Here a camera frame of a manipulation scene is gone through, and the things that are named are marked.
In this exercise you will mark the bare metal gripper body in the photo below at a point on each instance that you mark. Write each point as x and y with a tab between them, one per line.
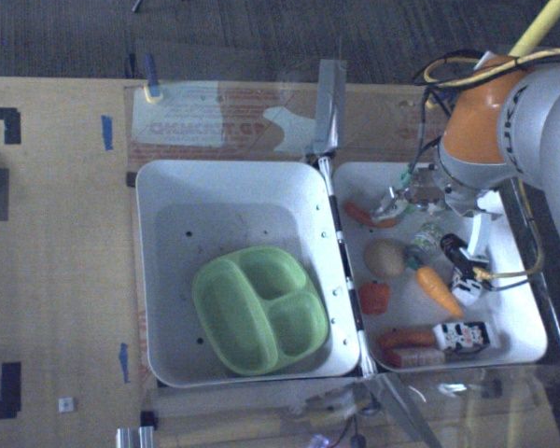
424	189

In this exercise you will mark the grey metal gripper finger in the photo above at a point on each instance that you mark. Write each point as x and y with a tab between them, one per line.
403	208
386	202

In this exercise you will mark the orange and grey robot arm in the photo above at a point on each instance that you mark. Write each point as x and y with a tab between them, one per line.
518	124

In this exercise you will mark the small orange carrot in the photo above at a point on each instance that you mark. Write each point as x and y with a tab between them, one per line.
358	214

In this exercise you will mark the clear plastic bottle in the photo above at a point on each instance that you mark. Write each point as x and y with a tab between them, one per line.
427	240

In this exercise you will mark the brown kiwi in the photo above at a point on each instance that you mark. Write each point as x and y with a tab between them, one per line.
384	258

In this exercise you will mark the orange carrot with green top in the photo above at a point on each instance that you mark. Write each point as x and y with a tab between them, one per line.
438	288

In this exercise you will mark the red bell pepper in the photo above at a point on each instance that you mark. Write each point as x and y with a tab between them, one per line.
374	298

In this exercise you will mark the white cow print carton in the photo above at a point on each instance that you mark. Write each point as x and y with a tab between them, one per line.
466	291
464	335

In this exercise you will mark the orange sausage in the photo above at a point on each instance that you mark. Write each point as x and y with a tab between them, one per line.
406	338

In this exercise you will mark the brown cardboard board red print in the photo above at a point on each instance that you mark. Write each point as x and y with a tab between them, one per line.
270	119

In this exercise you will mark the white plastic tray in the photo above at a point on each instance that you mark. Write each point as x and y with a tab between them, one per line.
224	203
504	334

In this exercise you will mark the green divided plate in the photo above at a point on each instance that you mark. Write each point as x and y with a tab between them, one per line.
256	311

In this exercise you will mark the small white square block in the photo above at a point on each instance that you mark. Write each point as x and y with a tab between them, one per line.
65	404

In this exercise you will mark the black cylinder on white bracket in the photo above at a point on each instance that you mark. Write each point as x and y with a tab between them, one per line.
457	249

